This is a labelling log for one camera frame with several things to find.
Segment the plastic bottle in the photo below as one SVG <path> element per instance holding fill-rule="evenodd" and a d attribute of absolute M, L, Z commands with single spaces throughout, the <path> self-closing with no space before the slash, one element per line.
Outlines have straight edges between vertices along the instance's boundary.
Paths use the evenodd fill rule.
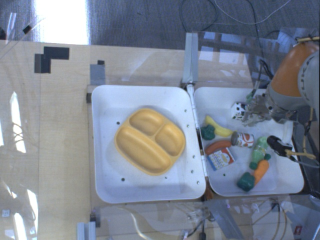
<path fill-rule="evenodd" d="M 260 137 L 251 153 L 251 163 L 249 167 L 252 170 L 257 169 L 258 163 L 265 158 L 266 149 L 268 148 L 267 137 Z"/>

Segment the soda can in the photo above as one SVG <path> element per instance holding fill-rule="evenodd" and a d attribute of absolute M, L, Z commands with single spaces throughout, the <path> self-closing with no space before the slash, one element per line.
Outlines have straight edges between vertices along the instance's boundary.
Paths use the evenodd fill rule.
<path fill-rule="evenodd" d="M 231 136 L 233 146 L 251 148 L 254 145 L 255 138 L 252 134 L 234 131 Z"/>

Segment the carrot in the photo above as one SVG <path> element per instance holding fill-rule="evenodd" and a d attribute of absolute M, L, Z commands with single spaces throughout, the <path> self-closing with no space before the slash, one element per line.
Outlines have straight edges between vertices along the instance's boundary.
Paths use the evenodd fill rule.
<path fill-rule="evenodd" d="M 262 177 L 265 175 L 268 169 L 269 169 L 269 162 L 267 160 L 264 159 L 258 163 L 258 166 L 253 173 L 254 185 L 258 184 L 258 182 L 262 179 Z"/>
<path fill-rule="evenodd" d="M 210 144 L 209 146 L 206 147 L 206 149 L 204 150 L 204 152 L 207 155 L 212 154 L 213 152 L 223 149 L 223 148 L 229 148 L 231 147 L 231 141 L 230 140 L 218 140 L 212 144 Z"/>

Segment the banana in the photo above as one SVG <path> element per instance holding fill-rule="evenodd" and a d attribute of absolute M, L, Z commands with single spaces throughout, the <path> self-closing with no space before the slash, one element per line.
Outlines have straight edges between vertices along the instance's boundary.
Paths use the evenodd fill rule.
<path fill-rule="evenodd" d="M 209 115 L 207 115 L 205 117 L 205 123 L 207 125 L 212 125 L 215 128 L 214 133 L 216 135 L 219 135 L 222 137 L 228 137 L 233 133 L 232 130 L 230 130 L 228 128 L 224 128 L 224 127 L 220 126 L 219 124 L 217 124 L 216 121 L 213 120 L 212 117 L 210 117 Z"/>

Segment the yellow plate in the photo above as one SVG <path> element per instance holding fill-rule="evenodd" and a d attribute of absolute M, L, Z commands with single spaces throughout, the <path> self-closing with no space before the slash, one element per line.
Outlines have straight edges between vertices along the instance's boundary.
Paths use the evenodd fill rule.
<path fill-rule="evenodd" d="M 168 118 L 150 108 L 130 115 L 114 137 L 118 152 L 149 175 L 168 171 L 186 146 L 184 133 Z"/>

